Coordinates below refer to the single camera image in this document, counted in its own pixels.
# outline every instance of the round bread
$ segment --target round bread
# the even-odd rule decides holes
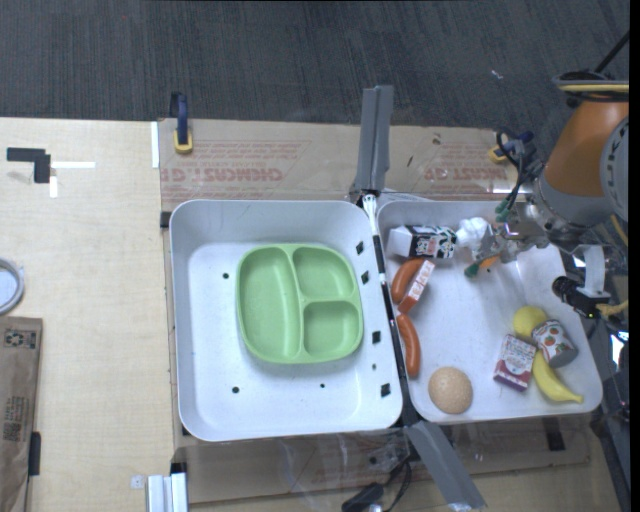
[[[513,315],[513,330],[516,338],[531,341],[531,331],[547,319],[547,314],[535,306],[524,306]]]
[[[444,366],[431,375],[429,396],[442,412],[460,414],[471,405],[473,388],[464,372],[452,366]]]

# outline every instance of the yellow cable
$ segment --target yellow cable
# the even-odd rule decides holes
[[[558,85],[558,89],[570,92],[629,92],[629,84],[570,84]]]
[[[620,238],[622,238],[624,245],[629,247],[629,238],[627,237],[627,235],[624,234],[624,231],[622,230],[622,226],[620,226],[620,223],[618,222],[618,219],[615,215],[611,216],[611,223],[613,224],[613,227],[616,228],[616,233],[618,233]]]
[[[622,313],[625,309],[629,307],[629,299],[621,302],[617,306],[610,306],[609,304],[596,304],[596,308],[600,310],[600,312],[604,316],[617,315],[618,313]]]

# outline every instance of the tin can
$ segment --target tin can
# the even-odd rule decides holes
[[[538,324],[531,332],[531,337],[552,368],[565,366],[578,356],[578,351],[558,320],[549,319]]]

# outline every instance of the yellow banana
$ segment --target yellow banana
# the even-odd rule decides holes
[[[579,404],[584,401],[582,395],[575,394],[562,383],[539,350],[533,358],[532,373],[540,390],[551,400],[556,402],[574,401]]]

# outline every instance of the divided green plate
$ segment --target divided green plate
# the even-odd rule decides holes
[[[308,244],[263,245],[240,260],[236,281],[247,348],[272,363],[321,363],[362,340],[355,274],[340,253]]]

